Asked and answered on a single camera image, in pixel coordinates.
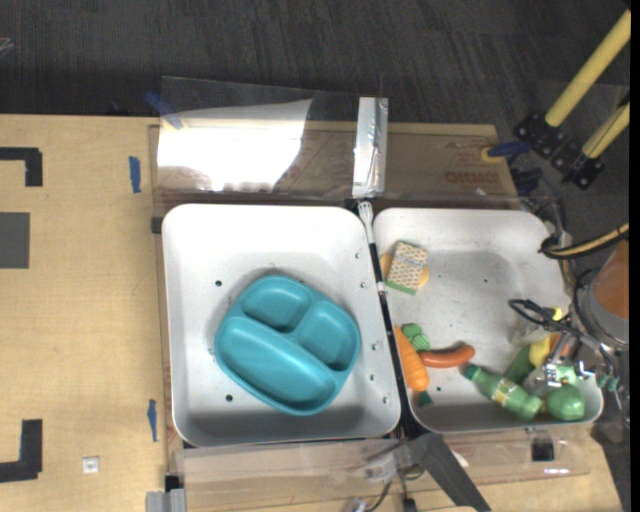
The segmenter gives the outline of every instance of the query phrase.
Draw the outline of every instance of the light wood surface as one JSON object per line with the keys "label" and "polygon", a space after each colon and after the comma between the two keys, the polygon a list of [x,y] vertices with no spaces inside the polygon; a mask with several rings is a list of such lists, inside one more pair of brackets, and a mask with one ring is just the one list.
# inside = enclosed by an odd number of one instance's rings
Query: light wood surface
{"label": "light wood surface", "polygon": [[[150,231],[149,127],[156,121],[0,116],[0,146],[38,147],[44,158],[42,188],[25,188],[23,164],[0,162],[0,211],[31,215],[30,268],[0,269],[0,461],[17,459],[22,419],[44,423],[43,471],[37,480],[0,483],[2,511],[142,511],[146,493],[164,486]],[[141,162],[139,194],[129,156]],[[150,399],[158,442],[147,419]],[[480,491],[494,510],[620,510],[602,449],[589,436],[581,442],[586,474]],[[87,456],[100,457],[99,473],[83,474]],[[452,510],[442,491],[414,498],[421,510]],[[262,510],[342,511],[345,502]],[[402,510],[399,498],[379,510]]]}

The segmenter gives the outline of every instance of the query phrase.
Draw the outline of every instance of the yellow tube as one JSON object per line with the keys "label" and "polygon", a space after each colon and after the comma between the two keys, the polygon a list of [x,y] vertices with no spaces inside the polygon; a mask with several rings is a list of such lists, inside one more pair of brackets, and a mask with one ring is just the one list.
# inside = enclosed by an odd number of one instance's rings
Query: yellow tube
{"label": "yellow tube", "polygon": [[545,116],[549,126],[560,126],[611,61],[631,38],[631,11],[627,9],[562,92]]}
{"label": "yellow tube", "polygon": [[617,109],[589,138],[582,152],[589,158],[598,158],[615,138],[622,133],[631,118],[631,102]]}

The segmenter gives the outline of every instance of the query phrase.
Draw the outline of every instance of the orange toy food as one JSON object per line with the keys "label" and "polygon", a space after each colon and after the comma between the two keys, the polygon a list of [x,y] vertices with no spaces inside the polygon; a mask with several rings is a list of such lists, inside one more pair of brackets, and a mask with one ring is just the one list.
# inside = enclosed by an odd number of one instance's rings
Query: orange toy food
{"label": "orange toy food", "polygon": [[466,363],[475,355],[476,351],[471,345],[462,345],[452,352],[420,352],[422,364],[429,368],[453,368]]}
{"label": "orange toy food", "polygon": [[393,332],[398,342],[398,353],[407,386],[418,393],[426,391],[429,386],[429,374],[420,356],[399,327],[394,326]]}

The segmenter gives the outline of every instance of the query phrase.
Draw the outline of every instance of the sponge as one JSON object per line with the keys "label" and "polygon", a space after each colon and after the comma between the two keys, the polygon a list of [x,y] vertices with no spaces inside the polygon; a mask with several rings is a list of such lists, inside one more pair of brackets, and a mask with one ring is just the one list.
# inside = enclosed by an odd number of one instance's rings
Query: sponge
{"label": "sponge", "polygon": [[415,295],[429,253],[406,242],[398,242],[385,283],[390,288]]}

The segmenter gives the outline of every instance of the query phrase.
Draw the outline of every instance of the black corner marker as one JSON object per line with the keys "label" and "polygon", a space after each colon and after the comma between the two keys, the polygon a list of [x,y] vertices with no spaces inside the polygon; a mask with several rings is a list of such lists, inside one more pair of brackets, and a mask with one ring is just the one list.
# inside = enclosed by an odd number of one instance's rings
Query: black corner marker
{"label": "black corner marker", "polygon": [[22,420],[20,458],[0,462],[0,483],[35,480],[42,471],[42,420]]}
{"label": "black corner marker", "polygon": [[41,187],[42,153],[38,148],[7,148],[0,147],[0,160],[24,160],[25,187]]}

